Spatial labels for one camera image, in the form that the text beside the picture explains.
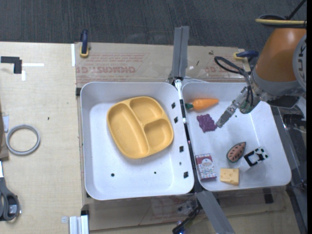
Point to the grey tape roll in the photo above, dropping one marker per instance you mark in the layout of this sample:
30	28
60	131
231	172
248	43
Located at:
9	145

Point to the red carton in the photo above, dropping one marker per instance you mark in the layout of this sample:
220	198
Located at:
206	167

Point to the grey scissors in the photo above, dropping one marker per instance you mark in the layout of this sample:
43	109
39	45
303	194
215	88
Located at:
7	199

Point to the black and white cube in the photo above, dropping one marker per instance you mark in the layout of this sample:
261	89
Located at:
254	158

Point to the purple grapes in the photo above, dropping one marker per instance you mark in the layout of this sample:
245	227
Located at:
206	123

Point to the yellow cheese wedge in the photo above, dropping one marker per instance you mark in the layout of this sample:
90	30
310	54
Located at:
230	176

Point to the brown cardboard board red print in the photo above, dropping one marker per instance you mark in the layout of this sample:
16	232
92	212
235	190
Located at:
117	64

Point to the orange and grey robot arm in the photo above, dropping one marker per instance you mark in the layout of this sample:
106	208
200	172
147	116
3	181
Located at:
278	57

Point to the yellow divided plate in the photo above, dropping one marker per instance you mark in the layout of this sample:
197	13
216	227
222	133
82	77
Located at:
136	128

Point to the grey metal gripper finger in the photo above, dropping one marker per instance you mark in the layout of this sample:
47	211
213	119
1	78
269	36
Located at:
225	117

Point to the orange carrot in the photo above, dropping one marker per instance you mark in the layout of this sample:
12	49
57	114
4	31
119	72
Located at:
204	103

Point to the white plastic tray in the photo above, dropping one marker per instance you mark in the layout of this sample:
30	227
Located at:
243	130
102	169

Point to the watermelon slice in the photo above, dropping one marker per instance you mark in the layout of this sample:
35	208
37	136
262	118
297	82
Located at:
236	153

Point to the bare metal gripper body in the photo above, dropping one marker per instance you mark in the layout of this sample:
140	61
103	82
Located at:
243	99

